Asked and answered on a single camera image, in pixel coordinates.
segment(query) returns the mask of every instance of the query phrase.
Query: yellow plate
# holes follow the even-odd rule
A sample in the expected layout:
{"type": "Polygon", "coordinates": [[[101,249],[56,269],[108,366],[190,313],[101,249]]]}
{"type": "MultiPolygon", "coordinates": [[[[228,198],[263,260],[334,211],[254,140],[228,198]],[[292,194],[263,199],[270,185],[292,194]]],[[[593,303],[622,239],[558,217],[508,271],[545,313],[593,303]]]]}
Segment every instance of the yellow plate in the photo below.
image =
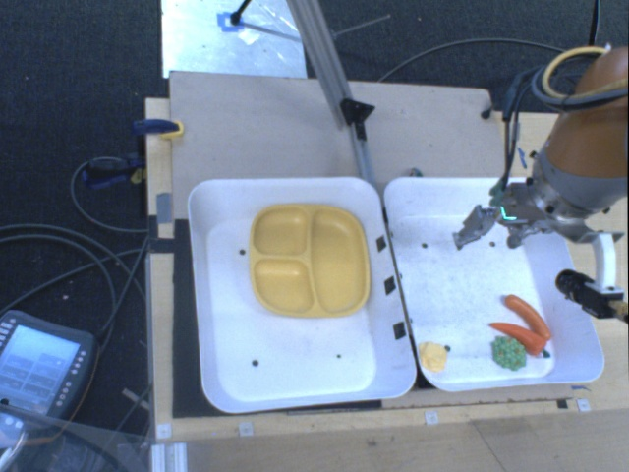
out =
{"type": "Polygon", "coordinates": [[[291,317],[343,317],[370,293],[365,231],[349,211],[276,205],[254,219],[250,275],[257,299],[291,317]]]}

